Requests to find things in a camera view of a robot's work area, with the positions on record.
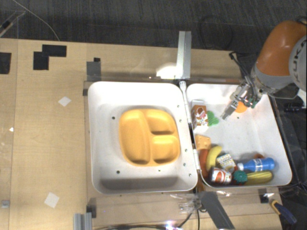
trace gray carpet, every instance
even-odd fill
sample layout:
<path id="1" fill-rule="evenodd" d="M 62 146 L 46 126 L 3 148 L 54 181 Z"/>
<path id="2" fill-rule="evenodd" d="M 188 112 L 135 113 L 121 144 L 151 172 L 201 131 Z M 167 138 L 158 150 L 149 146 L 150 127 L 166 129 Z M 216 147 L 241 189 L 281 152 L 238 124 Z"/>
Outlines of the gray carpet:
<path id="1" fill-rule="evenodd" d="M 258 52 L 281 21 L 306 15 L 307 0 L 17 0 L 47 21 L 61 41 L 177 46 L 192 31 L 193 48 Z M 15 10 L 0 0 L 0 22 Z M 56 40 L 27 13 L 5 37 Z"/>

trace orange object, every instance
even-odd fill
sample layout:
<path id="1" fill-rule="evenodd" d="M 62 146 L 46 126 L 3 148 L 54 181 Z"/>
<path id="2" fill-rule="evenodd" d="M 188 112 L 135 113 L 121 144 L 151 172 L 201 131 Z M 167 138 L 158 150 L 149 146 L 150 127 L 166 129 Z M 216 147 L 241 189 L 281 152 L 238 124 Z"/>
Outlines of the orange object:
<path id="1" fill-rule="evenodd" d="M 174 162 L 180 155 L 176 123 L 167 112 L 134 109 L 119 120 L 119 143 L 124 158 L 136 166 Z"/>
<path id="2" fill-rule="evenodd" d="M 295 44 L 306 35 L 306 26 L 295 21 L 278 24 L 268 36 L 256 62 L 270 76 L 289 76 L 289 57 Z"/>
<path id="3" fill-rule="evenodd" d="M 208 153 L 209 153 L 208 149 L 202 149 L 199 155 L 200 165 L 201 165 L 201 174 L 203 178 L 208 178 L 209 176 L 209 173 L 207 172 L 207 169 L 206 169 Z"/>
<path id="4" fill-rule="evenodd" d="M 254 159 L 264 159 L 265 157 L 261 153 L 256 153 Z"/>
<path id="5" fill-rule="evenodd" d="M 239 102 L 235 112 L 236 113 L 243 113 L 243 112 L 245 112 L 247 110 L 247 108 L 248 107 L 245 106 L 242 102 Z"/>

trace bottle label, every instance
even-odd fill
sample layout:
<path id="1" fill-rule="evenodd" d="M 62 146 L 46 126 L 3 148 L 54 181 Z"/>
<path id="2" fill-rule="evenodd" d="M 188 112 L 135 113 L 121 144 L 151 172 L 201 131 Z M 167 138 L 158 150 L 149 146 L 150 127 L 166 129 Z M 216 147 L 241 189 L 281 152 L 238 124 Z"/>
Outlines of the bottle label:
<path id="1" fill-rule="evenodd" d="M 255 172 L 263 170 L 263 165 L 262 165 L 261 159 L 254 159 L 254 163 L 255 163 Z"/>

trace black tape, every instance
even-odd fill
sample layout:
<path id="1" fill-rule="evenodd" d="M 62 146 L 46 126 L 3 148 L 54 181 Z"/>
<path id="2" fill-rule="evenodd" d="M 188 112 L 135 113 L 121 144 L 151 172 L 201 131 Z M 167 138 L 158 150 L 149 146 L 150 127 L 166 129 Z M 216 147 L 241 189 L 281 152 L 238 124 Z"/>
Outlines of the black tape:
<path id="1" fill-rule="evenodd" d="M 269 202 L 267 189 L 266 188 L 258 189 L 258 193 L 259 193 L 260 203 L 267 204 Z"/>
<path id="2" fill-rule="evenodd" d="M 43 44 L 43 56 L 66 57 L 67 46 Z"/>
<path id="3" fill-rule="evenodd" d="M 83 89 L 83 96 L 87 96 L 88 89 Z"/>
<path id="4" fill-rule="evenodd" d="M 49 57 L 43 56 L 43 52 L 34 52 L 33 70 L 49 70 Z"/>
<path id="5" fill-rule="evenodd" d="M 11 69 L 11 53 L 0 53 L 0 74 L 9 74 Z"/>
<path id="6" fill-rule="evenodd" d="M 96 206 L 87 205 L 87 206 L 86 206 L 86 212 L 87 212 L 87 213 L 91 212 L 91 213 L 92 213 L 92 218 L 96 218 L 96 217 L 97 217 Z"/>

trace white sink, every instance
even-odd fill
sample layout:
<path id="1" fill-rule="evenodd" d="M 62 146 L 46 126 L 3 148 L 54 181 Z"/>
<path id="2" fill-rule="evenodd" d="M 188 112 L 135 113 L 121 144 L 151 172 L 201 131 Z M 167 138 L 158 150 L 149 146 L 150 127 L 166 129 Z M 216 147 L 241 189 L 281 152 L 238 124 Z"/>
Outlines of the white sink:
<path id="1" fill-rule="evenodd" d="M 88 91 L 92 181 L 104 194 L 188 191 L 197 171 L 181 90 L 170 83 L 96 82 Z M 118 123 L 132 109 L 159 109 L 175 120 L 180 156 L 172 163 L 140 167 L 120 149 Z"/>

